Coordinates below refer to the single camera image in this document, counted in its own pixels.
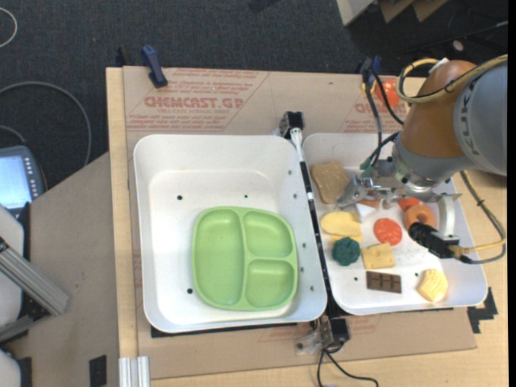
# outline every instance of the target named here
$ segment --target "green divided plate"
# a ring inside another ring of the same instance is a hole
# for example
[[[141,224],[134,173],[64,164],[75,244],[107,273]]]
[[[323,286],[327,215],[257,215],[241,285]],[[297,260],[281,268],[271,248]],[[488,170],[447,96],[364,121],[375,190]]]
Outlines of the green divided plate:
[[[193,283],[212,306],[272,310],[298,287],[292,228],[279,215],[239,206],[202,212],[193,229]]]

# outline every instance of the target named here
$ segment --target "dark green toy broccoli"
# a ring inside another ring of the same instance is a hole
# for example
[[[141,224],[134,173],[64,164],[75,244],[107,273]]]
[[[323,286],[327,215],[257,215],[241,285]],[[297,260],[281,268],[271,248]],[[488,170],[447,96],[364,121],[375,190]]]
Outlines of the dark green toy broccoli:
[[[341,238],[335,241],[331,255],[339,264],[347,267],[359,259],[360,245],[354,239]]]

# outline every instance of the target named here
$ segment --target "device with screen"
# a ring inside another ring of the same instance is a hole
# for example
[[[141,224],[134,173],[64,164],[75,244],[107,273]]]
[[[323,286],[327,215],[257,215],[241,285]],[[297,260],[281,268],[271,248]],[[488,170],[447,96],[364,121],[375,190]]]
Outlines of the device with screen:
[[[31,150],[19,145],[0,149],[0,204],[18,217],[28,202],[46,190]]]

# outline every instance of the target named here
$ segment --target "tomato slice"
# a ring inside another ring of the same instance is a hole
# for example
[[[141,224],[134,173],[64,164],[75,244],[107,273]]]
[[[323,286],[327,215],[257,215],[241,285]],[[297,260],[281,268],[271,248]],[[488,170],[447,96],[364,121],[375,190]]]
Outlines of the tomato slice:
[[[378,219],[373,227],[374,235],[381,243],[398,245],[402,241],[402,227],[391,218]]]

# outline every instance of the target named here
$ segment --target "black floor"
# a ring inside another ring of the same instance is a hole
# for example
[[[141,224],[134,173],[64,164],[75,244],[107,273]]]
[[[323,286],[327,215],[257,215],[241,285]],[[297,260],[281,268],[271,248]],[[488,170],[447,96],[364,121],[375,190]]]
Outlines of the black floor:
[[[451,0],[422,23],[409,8],[387,24],[372,5],[348,27],[335,0],[0,0],[0,7],[18,22],[16,36],[0,47],[0,88],[38,81],[66,91],[0,89],[0,127],[25,138],[49,187],[86,158],[85,120],[67,94],[91,122],[90,159],[107,151],[105,69],[116,66],[120,47],[134,65],[151,44],[163,66],[322,73],[354,73],[378,55],[381,73],[398,75],[422,56],[480,63],[508,45],[507,26],[492,28],[508,19],[508,0]],[[437,44],[484,29],[464,41],[462,53]],[[0,11],[0,44],[12,31]],[[18,142],[0,131],[0,148]]]

